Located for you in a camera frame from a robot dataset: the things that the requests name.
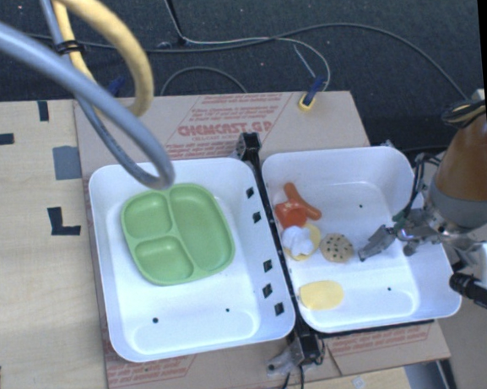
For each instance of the brown cardboard board red print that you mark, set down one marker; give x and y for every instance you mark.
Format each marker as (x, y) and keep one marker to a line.
(220, 123)

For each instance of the yellow oval slice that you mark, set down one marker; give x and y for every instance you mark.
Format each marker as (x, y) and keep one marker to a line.
(321, 295)

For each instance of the white crumpled lump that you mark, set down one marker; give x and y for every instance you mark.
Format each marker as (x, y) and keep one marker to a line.
(296, 240)

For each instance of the black cylinder on white bracket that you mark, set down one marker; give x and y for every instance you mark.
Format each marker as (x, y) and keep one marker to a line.
(476, 287)

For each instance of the orange-red pizza slice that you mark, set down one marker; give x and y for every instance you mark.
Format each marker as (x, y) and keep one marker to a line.
(289, 215)

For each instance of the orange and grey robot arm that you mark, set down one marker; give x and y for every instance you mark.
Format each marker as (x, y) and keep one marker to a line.
(463, 170)

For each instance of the orange sausage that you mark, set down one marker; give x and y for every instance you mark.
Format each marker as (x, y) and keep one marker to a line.
(292, 191)

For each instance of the green divided plate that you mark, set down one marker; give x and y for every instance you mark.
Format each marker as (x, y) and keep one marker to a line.
(199, 223)

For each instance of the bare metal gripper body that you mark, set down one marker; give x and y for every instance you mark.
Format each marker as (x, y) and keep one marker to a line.
(422, 226)

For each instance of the white plastic tray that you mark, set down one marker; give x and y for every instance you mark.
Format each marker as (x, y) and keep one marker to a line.
(195, 316)
(375, 195)

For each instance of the tan chocolate chip biscuit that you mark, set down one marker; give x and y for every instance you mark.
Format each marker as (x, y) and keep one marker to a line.
(336, 247)

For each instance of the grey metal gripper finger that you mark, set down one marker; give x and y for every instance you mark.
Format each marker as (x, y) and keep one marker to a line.
(410, 247)
(377, 242)

